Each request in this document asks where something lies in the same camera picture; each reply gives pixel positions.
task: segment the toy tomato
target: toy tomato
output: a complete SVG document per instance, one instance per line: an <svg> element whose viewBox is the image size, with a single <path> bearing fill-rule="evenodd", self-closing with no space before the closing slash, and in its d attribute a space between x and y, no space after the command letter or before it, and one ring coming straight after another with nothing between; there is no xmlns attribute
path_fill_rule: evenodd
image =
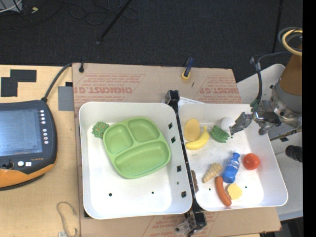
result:
<svg viewBox="0 0 316 237"><path fill-rule="evenodd" d="M260 159L257 155L249 153L243 157L242 163L246 169L253 170L260 165Z"/></svg>

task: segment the table surface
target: table surface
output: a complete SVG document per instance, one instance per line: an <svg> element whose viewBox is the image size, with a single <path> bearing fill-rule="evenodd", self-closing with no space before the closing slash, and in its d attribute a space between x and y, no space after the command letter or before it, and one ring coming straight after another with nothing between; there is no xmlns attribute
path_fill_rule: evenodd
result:
<svg viewBox="0 0 316 237"><path fill-rule="evenodd" d="M41 99L61 68L0 65L0 77L2 78L10 77L11 69L37 71L36 83L19 82L18 96L0 97L0 103ZM58 107L58 87L63 87L66 82L72 81L73 71L72 67L69 67L56 81L48 96L47 104L53 113L58 134L59 153L55 167L33 183L0 192L2 211L0 213L0 231L3 237L33 237L38 236L38 233L41 233L40 236L43 237L52 237L63 232L64 227L67 228L70 235L80 236L79 183L81 180L78 177L75 112L60 111ZM65 226L63 226L63 221L56 208L60 202L65 202L59 207L64 215ZM258 210L259 214L261 212L263 215L271 215L271 222L268 222L267 226L271 226L272 229L280 226L274 207ZM258 232L261 231L264 231L262 226L258 228ZM243 236L258 237L259 234Z"/></svg>

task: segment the toy sausage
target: toy sausage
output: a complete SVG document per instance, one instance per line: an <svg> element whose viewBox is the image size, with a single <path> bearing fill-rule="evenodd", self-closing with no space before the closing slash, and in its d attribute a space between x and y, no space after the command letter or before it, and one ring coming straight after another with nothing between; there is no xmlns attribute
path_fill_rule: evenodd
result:
<svg viewBox="0 0 316 237"><path fill-rule="evenodd" d="M224 190L223 177L217 176L215 179L215 185L220 200L223 202L225 206L230 206L232 204L232 200Z"/></svg>

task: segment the toy banana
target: toy banana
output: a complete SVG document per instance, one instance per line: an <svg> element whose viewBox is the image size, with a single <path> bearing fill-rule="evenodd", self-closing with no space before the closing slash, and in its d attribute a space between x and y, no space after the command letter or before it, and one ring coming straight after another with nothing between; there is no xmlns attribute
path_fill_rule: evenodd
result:
<svg viewBox="0 0 316 237"><path fill-rule="evenodd" d="M208 139L209 139L209 134L207 132L207 127L204 126L201 136L195 141L190 141L190 142L186 143L186 148L189 150L200 149L201 147L203 147L207 143Z"/></svg>

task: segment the cardboard box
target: cardboard box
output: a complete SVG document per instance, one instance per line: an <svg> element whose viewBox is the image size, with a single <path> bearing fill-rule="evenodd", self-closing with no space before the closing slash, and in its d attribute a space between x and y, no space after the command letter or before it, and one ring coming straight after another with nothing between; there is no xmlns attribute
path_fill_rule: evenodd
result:
<svg viewBox="0 0 316 237"><path fill-rule="evenodd" d="M241 103L233 71L230 69L192 68L183 80L181 67L157 67L112 64L73 64L76 142L78 155L79 205L81 236L178 237L175 226L186 218L181 215L159 215L96 220L84 216L82 203L82 167L79 139L80 107L90 101L163 102L169 90L181 97L204 103ZM198 237L236 236L279 231L275 207L205 212L207 225L194 233Z"/></svg>

